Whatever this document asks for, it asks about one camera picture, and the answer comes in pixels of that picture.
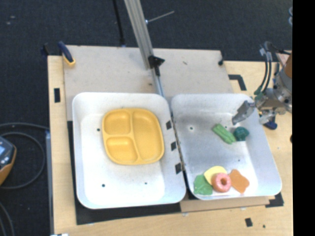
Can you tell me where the pink doughnut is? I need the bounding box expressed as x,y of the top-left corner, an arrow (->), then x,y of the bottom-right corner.
211,172 -> 232,193

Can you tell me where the yellow divided plate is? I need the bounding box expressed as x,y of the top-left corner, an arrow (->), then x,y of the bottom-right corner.
101,108 -> 165,166

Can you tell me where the dark green broccoli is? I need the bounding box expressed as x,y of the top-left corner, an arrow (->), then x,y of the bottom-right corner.
232,126 -> 250,142

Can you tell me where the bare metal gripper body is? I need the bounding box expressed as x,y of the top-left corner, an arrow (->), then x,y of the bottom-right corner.
254,87 -> 293,116

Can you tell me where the light green asparagus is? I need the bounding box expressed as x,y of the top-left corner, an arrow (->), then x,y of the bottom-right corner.
212,123 -> 237,145

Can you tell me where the pale flat board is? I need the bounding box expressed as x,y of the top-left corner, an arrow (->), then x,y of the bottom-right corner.
62,45 -> 271,213

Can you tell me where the green lettuce leaf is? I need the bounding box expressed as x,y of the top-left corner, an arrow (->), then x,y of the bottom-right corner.
193,174 -> 214,196

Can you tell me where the white plastic tray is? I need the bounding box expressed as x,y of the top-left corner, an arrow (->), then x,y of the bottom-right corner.
71,91 -> 187,210
170,93 -> 283,202

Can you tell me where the yellow cheese slice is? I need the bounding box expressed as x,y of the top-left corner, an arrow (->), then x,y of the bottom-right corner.
203,165 -> 228,185

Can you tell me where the orange bread slice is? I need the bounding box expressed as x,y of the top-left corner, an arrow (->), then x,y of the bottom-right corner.
228,169 -> 251,195

